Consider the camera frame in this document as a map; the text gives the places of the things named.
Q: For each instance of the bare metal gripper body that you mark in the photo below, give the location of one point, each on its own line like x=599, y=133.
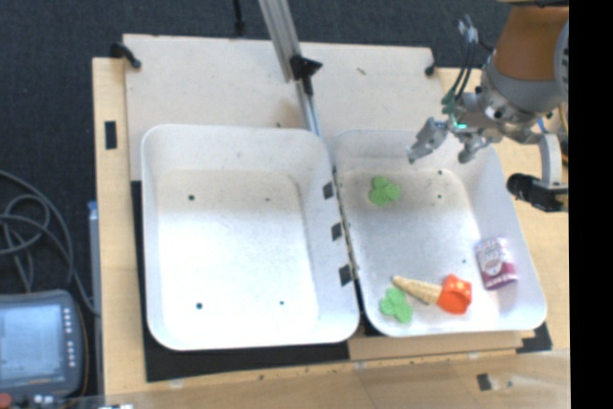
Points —
x=483, y=119

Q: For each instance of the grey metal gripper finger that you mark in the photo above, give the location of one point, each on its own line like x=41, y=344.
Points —
x=426, y=141
x=471, y=149

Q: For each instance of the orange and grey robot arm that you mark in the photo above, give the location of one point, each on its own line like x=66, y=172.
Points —
x=529, y=43

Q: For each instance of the green toy broccoli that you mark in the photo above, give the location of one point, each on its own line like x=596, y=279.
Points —
x=396, y=305
x=384, y=191

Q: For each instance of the white plastic tray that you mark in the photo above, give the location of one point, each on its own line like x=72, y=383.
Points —
x=431, y=234
x=239, y=244

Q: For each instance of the purple and white packet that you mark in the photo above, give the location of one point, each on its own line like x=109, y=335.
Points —
x=497, y=262

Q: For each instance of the thin black and white rod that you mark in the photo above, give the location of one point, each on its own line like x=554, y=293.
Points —
x=346, y=230

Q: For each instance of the orange toy ice cream cone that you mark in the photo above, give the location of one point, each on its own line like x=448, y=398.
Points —
x=440, y=293

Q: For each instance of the pale wooden board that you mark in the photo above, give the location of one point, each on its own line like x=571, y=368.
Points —
x=215, y=81

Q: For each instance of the black cylinder on white bracket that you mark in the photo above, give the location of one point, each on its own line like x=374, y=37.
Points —
x=541, y=187

